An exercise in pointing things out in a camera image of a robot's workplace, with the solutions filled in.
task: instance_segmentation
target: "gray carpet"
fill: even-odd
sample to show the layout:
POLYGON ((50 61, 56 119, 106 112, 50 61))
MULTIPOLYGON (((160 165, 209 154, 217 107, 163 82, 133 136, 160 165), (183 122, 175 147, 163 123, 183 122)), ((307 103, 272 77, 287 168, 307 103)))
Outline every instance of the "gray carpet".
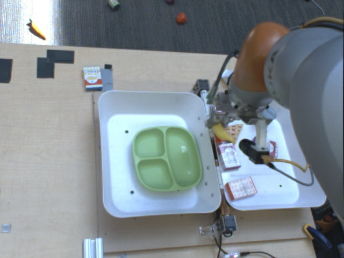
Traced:
MULTIPOLYGON (((322 15, 304 0, 0 0, 0 42, 156 51, 230 53, 239 49, 257 23, 299 26, 322 15), (175 17, 185 12, 188 21, 175 17), (28 19, 39 21, 43 42, 30 34, 28 19)), ((343 19, 344 0, 315 0, 326 16, 343 19)))

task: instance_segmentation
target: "toy banana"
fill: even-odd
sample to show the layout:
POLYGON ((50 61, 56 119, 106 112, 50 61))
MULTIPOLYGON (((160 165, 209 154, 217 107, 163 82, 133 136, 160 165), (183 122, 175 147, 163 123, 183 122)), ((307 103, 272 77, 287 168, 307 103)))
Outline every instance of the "toy banana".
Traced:
POLYGON ((227 140, 232 143, 235 143, 236 140, 231 137, 231 135, 225 130, 224 126, 222 123, 215 124, 213 127, 215 135, 220 139, 220 140, 227 140))
POLYGON ((36 24, 30 19, 30 23, 28 23, 28 26, 34 31, 34 33, 37 34, 38 37, 40 37, 43 40, 46 40, 46 37, 41 32, 41 30, 36 26, 36 24))

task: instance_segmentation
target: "small box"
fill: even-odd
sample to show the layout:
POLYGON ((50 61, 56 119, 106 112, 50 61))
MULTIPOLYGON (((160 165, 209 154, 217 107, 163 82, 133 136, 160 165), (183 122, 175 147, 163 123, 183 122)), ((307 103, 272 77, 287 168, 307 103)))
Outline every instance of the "small box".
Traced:
POLYGON ((237 140, 242 129, 242 124, 230 125, 225 130, 232 136, 233 139, 237 140))
POLYGON ((97 67, 84 67, 84 78, 86 91, 102 90, 103 82, 101 69, 97 67))
POLYGON ((239 157, 231 142, 221 142, 217 144, 219 163, 224 171, 237 169, 240 167, 239 157))
POLYGON ((267 142, 266 144, 266 148, 269 149, 269 156, 273 157, 273 158, 277 158, 278 157, 278 143, 273 141, 273 140, 269 140, 269 142, 267 142))
POLYGON ((241 178, 239 180, 226 183, 225 188, 231 200, 237 200, 257 193, 251 177, 241 178))

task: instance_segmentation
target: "metal bracket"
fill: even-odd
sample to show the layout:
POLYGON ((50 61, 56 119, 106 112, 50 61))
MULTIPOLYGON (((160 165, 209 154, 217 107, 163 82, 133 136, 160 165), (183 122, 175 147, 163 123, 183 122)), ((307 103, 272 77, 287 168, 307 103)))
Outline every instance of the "metal bracket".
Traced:
POLYGON ((265 119, 257 120, 256 124, 256 147, 262 150, 265 149, 267 144, 267 122, 265 119))
POLYGON ((200 96, 200 92, 209 91, 209 80, 197 80, 195 85, 192 87, 191 92, 195 95, 200 96))
POLYGON ((224 215, 217 219, 211 226, 200 226, 201 239, 214 239, 218 234, 227 234, 238 229, 237 220, 234 215, 224 215))
POLYGON ((84 239, 83 258, 103 258, 103 238, 84 239))

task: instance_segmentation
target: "small cube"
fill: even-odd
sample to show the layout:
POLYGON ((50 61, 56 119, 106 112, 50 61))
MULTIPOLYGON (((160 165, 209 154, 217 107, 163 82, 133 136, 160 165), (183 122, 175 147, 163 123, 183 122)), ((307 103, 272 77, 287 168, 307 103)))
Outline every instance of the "small cube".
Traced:
POLYGON ((225 188, 231 200, 237 200, 257 193, 251 177, 241 178, 239 180, 226 183, 225 188))

